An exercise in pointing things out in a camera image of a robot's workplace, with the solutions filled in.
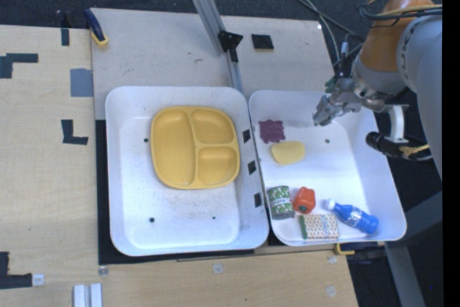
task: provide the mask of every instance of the green can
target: green can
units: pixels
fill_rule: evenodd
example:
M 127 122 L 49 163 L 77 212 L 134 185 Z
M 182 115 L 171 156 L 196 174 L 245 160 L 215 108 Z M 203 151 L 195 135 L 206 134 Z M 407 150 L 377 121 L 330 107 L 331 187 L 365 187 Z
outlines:
M 267 191 L 267 195 L 273 220 L 289 219 L 295 216 L 287 185 L 273 187 Z

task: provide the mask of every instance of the table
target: table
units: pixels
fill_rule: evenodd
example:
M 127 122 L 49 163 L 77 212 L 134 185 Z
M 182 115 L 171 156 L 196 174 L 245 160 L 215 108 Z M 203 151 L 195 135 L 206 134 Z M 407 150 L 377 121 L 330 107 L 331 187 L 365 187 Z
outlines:
M 99 275 L 95 101 L 72 95 L 70 77 L 94 70 L 94 60 L 90 32 L 68 32 L 65 46 L 58 28 L 0 26 L 0 56 L 38 54 L 38 63 L 13 62 L 11 78 L 0 78 L 0 251 L 9 252 L 10 275 L 45 278 L 0 290 L 0 306 L 71 306 L 73 286 L 91 283 L 101 284 L 105 306 L 357 306 L 346 258 L 330 249 L 261 247 L 106 265 Z M 63 143 L 62 120 L 87 143 Z

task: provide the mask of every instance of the black plastic piece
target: black plastic piece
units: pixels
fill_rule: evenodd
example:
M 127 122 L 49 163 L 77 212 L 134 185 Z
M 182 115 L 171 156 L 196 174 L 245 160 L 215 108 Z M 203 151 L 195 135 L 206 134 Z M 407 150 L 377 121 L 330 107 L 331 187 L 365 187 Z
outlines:
M 256 162 L 255 162 L 255 161 L 251 161 L 251 162 L 247 165 L 247 169 L 248 169 L 250 175 L 251 175 L 253 172 L 255 172 L 255 171 L 256 171 Z
M 373 149 L 389 157 L 402 157 L 403 152 L 399 150 L 400 144 L 389 141 L 383 134 L 370 132 L 366 136 L 366 143 Z
M 251 35 L 252 36 L 252 44 L 254 45 L 254 49 L 262 49 L 262 50 L 272 50 L 273 42 L 272 38 L 269 35 Z
M 246 129 L 243 132 L 243 141 L 244 143 L 248 142 L 251 139 L 251 131 L 249 129 Z
M 218 34 L 218 40 L 221 43 L 222 49 L 226 52 L 228 50 L 236 49 L 241 40 L 243 40 L 243 36 L 232 34 L 227 31 L 220 31 Z
M 259 207 L 260 205 L 262 205 L 262 196 L 260 193 L 256 193 L 254 195 L 254 206 Z
M 236 49 L 230 49 L 229 52 L 230 52 L 230 60 L 232 62 L 237 63 L 238 62 L 238 54 L 236 53 Z

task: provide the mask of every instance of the yellow plastic tray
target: yellow plastic tray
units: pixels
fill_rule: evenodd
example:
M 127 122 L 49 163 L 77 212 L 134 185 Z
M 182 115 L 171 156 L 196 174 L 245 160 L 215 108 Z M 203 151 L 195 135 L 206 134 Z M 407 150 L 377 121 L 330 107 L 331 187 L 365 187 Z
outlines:
M 155 172 L 172 188 L 216 188 L 239 172 L 233 121 L 204 106 L 172 106 L 155 114 L 150 130 Z

